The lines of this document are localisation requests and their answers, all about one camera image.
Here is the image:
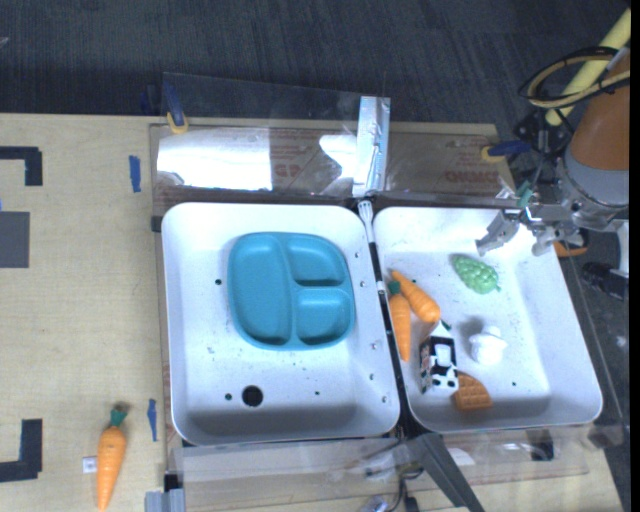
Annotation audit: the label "black cylinder on white bracket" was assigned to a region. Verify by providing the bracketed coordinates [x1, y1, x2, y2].
[581, 222, 631, 302]

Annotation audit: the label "orange toy carrot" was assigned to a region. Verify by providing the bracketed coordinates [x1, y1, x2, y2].
[390, 269, 443, 325]
[387, 280, 413, 363]
[95, 406, 129, 512]

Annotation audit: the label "green toy grapes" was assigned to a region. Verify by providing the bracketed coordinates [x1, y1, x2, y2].
[451, 253, 503, 296]

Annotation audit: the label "black and white milk carton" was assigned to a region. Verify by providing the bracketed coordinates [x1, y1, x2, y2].
[418, 327, 460, 396]

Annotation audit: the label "blue divided plate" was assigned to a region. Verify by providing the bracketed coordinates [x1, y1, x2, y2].
[226, 231, 358, 352]

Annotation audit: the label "white toy bottle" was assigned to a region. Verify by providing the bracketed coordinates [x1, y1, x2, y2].
[467, 325, 509, 367]

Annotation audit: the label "orange toy waffle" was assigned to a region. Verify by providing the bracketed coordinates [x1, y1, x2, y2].
[451, 371, 494, 413]

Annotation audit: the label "white plastic tray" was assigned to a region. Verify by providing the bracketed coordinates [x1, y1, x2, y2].
[160, 201, 402, 447]
[372, 205, 604, 434]

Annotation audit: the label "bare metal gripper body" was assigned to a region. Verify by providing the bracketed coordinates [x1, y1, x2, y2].
[518, 196, 630, 244]

